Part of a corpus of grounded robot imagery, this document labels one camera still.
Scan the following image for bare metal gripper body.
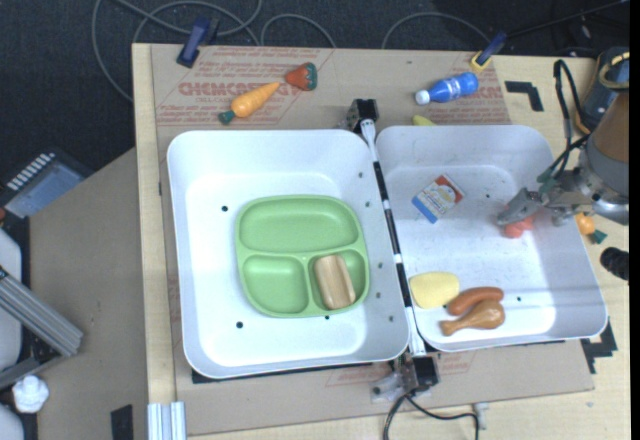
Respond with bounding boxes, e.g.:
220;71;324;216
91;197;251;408
541;171;630;227

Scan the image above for small orange round toy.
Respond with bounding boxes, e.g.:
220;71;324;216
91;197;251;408
503;216;537;240

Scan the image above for small orange carrot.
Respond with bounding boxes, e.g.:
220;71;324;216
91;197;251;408
574;211;609;246

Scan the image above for white plastic tray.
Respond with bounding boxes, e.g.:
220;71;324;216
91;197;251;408
374;123;610;354
165;128;413;381

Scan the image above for blue and white carton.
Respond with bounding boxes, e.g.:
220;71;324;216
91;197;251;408
410;173;466;225

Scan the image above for orange sausage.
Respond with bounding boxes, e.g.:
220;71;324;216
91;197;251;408
445;285;505;317

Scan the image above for brown chicken drumstick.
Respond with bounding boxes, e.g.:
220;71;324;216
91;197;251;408
438;298;507;337

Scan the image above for yellow potato chip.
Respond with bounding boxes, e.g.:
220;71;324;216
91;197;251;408
408;270;461;310

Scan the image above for thin black and white rod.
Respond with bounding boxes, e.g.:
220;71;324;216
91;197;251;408
360;118;427;357

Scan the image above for blue bottle with white cap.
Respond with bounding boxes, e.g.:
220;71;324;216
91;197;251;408
414;71;481;106

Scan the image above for tan bread roll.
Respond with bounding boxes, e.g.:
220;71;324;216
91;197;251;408
313;253;357;311

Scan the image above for green divided plate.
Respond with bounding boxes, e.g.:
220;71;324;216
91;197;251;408
233;194;372;319

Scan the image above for red strawberry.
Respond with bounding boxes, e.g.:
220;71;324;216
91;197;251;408
284;61;319;92

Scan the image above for large orange carrot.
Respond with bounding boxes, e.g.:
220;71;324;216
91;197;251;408
217;81;282;126

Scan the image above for brown cardboard board red print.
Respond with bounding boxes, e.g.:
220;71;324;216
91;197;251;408
149;44;597;437

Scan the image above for black block with thin wires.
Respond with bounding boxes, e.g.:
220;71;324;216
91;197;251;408
393;354;442;393
337;97;380;132

